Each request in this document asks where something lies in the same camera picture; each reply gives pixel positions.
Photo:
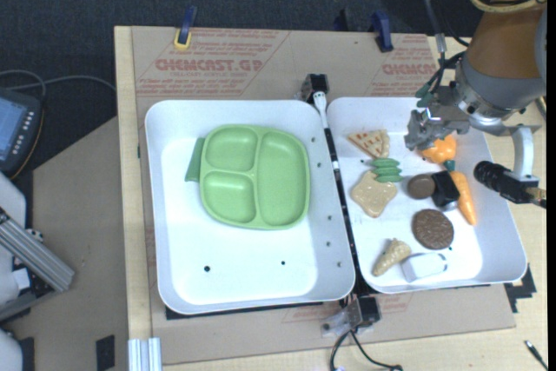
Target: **white tray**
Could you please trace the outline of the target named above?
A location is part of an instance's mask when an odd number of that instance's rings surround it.
[[[184,177],[195,141],[223,124],[287,131],[308,152],[307,216],[291,229],[242,229],[213,220],[199,183]],[[156,103],[145,118],[158,289],[174,311],[196,315],[340,300],[355,272],[321,119],[301,101]]]
[[[507,201],[473,177],[473,168],[478,162],[492,161],[484,135],[474,129],[466,135],[454,134],[458,144],[455,160],[457,170],[465,173],[470,183],[479,222],[473,227],[459,210],[446,212],[455,231],[451,247],[440,251],[447,258],[447,270],[415,282],[406,280],[399,265],[380,277],[371,274],[377,257],[392,238],[409,244],[414,253],[431,252],[415,240],[411,219],[421,209],[435,209],[433,200],[414,200],[405,191],[411,176],[440,170],[438,165],[424,161],[416,150],[410,151],[405,146],[403,136],[415,104],[414,98],[344,97],[332,101],[328,107],[328,122],[339,157],[347,210],[364,279],[372,288],[389,294],[518,280],[526,271],[525,251]],[[396,197],[378,218],[367,216],[349,195],[370,167],[361,161],[369,161],[369,157],[350,143],[347,136],[355,131],[374,129],[387,130],[389,157],[400,162],[401,175],[405,178],[404,182],[397,183]]]

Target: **toy bread slice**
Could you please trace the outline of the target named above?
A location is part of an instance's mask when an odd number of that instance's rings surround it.
[[[382,253],[382,255],[377,259],[374,268],[373,275],[378,277],[389,270],[394,264],[405,260],[411,255],[411,248],[401,240],[394,238],[387,249]]]
[[[351,133],[347,139],[373,158],[386,158],[390,152],[390,136],[384,129]]]
[[[378,182],[369,170],[351,190],[352,199],[365,213],[373,218],[379,216],[386,205],[396,196],[398,189],[393,182]]]

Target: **wooden table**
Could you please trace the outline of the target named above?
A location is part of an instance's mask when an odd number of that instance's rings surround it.
[[[115,40],[129,338],[148,339],[152,336],[152,323],[149,310],[141,172],[137,157],[138,132],[131,27],[116,27]],[[540,124],[542,126],[534,133],[533,174],[540,178],[540,187],[545,189],[546,121],[532,104],[523,116],[513,117],[510,123]],[[487,136],[487,141],[494,161],[511,168],[513,166],[511,140]],[[519,300],[519,312],[515,314],[517,327],[367,345],[367,351],[373,358],[386,363],[400,363],[405,370],[542,369],[527,350],[524,340],[531,341],[543,355],[545,361],[548,360],[546,211],[533,205],[510,204],[510,206],[537,289],[533,298]],[[209,340],[207,342],[207,348],[210,348],[212,345]],[[171,371],[220,370],[225,367],[230,370],[242,371],[261,369],[327,370],[329,354],[328,349],[316,349],[225,361],[184,363],[167,366],[164,369]],[[348,370],[377,368],[373,368],[354,346],[343,347],[336,356],[335,362],[336,366],[343,366]]]

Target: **device screen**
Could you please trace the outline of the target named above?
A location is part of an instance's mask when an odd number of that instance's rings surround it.
[[[0,97],[0,161],[5,161],[27,108]]]

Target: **toy pizza slice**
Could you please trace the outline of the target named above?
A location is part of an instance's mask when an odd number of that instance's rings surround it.
[[[373,158],[387,157],[390,151],[390,137],[384,129],[352,133],[347,139]]]

